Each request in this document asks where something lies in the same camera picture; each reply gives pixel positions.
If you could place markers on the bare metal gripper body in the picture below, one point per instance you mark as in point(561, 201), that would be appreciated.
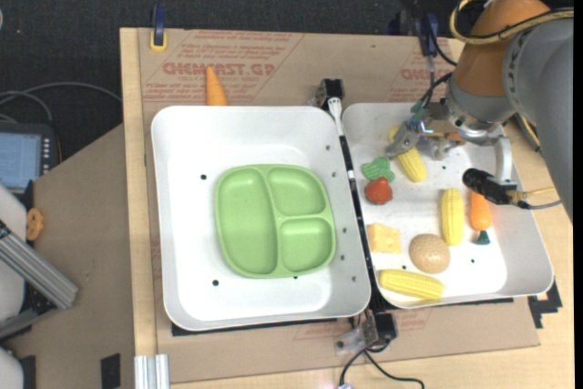
point(442, 123)

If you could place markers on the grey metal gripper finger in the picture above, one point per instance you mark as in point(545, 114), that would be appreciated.
point(440, 148)
point(401, 142)

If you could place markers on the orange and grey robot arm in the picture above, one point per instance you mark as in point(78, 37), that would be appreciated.
point(537, 73)

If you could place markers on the yellow corn cob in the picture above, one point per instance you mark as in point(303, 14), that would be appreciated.
point(452, 216)
point(413, 166)
point(410, 283)

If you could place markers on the green toy leaf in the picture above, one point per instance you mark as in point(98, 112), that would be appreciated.
point(377, 169)

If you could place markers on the red toy tomato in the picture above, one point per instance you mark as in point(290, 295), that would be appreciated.
point(378, 192)

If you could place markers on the thin black and white rod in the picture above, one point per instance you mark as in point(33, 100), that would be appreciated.
point(350, 170)

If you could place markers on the orange carrot with green top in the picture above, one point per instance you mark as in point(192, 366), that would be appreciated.
point(480, 214)

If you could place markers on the yellow cheese wedge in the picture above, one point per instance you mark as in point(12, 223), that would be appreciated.
point(383, 239)

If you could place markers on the beige bread roll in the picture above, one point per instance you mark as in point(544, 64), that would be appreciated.
point(429, 253)

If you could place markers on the white plastic tray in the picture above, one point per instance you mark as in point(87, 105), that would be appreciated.
point(510, 259)
point(191, 196)

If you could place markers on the brown cardboard board red print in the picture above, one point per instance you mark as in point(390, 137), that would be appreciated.
point(273, 59)

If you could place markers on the green divided plate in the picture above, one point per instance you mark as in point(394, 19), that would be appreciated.
point(246, 223)

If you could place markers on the plain orange carrot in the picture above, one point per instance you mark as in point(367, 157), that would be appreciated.
point(215, 91)

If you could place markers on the tan toy pretzel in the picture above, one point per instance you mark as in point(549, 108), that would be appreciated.
point(34, 225)

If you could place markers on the black cylinder on white bracket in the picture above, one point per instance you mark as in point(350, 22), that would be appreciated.
point(485, 184)

